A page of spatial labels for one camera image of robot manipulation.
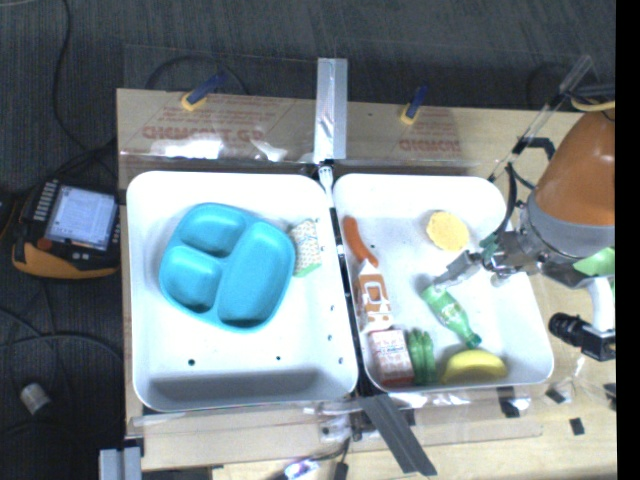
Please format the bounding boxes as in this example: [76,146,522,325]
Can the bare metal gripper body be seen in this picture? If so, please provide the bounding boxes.
[480,229,557,277]

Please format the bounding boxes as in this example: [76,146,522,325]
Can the yellow biscuit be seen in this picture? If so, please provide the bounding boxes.
[425,210,471,252]

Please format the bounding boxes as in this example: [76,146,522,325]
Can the green plastic bottle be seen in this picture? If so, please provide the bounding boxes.
[419,283,483,351]

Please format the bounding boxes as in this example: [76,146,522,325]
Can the white plastic tray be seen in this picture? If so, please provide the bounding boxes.
[331,172,556,396]
[125,169,360,414]

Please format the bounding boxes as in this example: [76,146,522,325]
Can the orange and white carton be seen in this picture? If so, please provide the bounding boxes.
[355,258,395,335]

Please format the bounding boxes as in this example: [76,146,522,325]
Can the green toy vegetable bunch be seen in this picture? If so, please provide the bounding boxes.
[405,328,440,387]

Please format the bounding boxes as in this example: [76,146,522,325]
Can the yellow banana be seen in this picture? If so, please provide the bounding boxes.
[439,348,509,386]

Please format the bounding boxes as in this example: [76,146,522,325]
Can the orange sausage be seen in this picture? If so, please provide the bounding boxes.
[341,215,380,269]

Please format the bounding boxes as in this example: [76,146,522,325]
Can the red and white carton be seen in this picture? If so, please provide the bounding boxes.
[367,328,417,389]

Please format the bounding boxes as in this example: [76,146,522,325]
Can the white patterned packet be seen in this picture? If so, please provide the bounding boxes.
[288,217,324,279]

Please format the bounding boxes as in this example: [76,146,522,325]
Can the blue divided plate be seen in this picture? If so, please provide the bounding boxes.
[158,201,297,334]

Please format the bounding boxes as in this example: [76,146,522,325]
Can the brown cardboard board red print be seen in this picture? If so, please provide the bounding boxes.
[115,87,584,472]

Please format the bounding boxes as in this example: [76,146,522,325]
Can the grey metal cylinder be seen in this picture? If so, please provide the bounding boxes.
[19,381,53,416]

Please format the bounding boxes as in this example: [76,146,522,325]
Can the black cylinder on white bracket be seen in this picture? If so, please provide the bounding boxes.
[548,275,617,363]

